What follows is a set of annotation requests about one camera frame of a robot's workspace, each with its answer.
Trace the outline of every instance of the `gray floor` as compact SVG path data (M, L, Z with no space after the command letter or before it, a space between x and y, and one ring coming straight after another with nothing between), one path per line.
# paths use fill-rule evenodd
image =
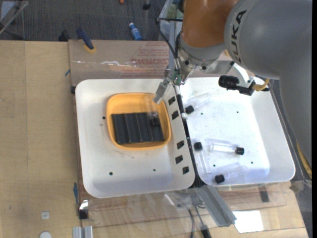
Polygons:
M29 5L25 8L22 18L19 17L8 29L9 32L23 35L30 41L58 41L63 30L67 30L72 39L78 39L76 29L81 27L91 39L100 40L132 40L129 23L135 25L143 33L145 11L142 10L146 0L125 0L120 5L118 0L25 0ZM147 40L157 40L159 33L155 18L159 16L166 0L151 0L149 10L149 30ZM12 35L3 33L0 39L13 39ZM273 92L280 105L278 82L274 83ZM294 145L295 139L289 128L285 131L290 135L289 144ZM297 150L293 149L294 159L298 159ZM313 237L312 222L312 189L311 181L302 165L296 162L294 184L302 182L303 188L296 192L302 215L310 237Z

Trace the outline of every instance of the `white tray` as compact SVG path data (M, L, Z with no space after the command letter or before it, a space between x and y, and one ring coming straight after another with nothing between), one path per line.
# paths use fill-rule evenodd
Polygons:
M269 92L254 92L252 96L227 91L218 85L218 77L189 78L181 86L184 107L194 96L210 93L211 103L188 115L192 144L207 140L225 140L245 148L245 154L213 154L212 173L201 176L207 184L218 185L214 176L228 169L246 166L241 176L220 185L269 183L290 180L295 165L283 132L272 96Z
M161 79L94 79L76 87L80 155L83 183L94 197L114 197L177 190L190 187L195 178L181 116L170 119L172 137L169 143L150 151L128 151L110 140L106 104L118 93L155 93ZM169 116L179 112L171 87L164 98ZM177 143L184 145L177 148ZM176 163L175 158L182 156Z

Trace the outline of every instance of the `white round object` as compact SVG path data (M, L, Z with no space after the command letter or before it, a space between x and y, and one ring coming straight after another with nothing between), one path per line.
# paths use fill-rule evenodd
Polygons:
M48 231L41 232L39 238L52 238L51 233Z

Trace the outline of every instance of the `wooden table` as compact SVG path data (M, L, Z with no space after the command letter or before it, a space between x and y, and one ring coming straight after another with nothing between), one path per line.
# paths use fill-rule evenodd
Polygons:
M71 238L82 225L73 192L78 163L69 69L67 43L0 41L0 238L36 238L42 231ZM308 237L296 198L286 199L284 208L268 211L276 214L272 228L289 216L297 228L239 234L232 225L210 229L211 235ZM94 238L155 237L158 224L145 223L151 235L129 225L94 228Z

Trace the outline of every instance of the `blue bottle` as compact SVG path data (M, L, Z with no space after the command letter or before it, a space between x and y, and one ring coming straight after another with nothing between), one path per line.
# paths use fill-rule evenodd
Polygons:
M131 33L133 35L134 40L141 41L142 40L142 36L141 36L138 28L136 28L133 23L130 23L129 27L131 29Z

